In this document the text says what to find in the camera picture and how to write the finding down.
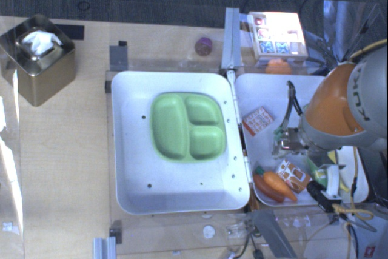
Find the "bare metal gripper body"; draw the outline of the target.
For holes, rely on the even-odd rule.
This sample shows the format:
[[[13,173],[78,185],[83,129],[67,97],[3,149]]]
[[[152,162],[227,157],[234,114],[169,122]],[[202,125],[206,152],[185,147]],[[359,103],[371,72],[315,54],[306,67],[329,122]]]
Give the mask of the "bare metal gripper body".
[[[299,129],[289,127],[280,138],[280,148],[286,151],[301,151],[305,149],[301,138],[299,137]]]

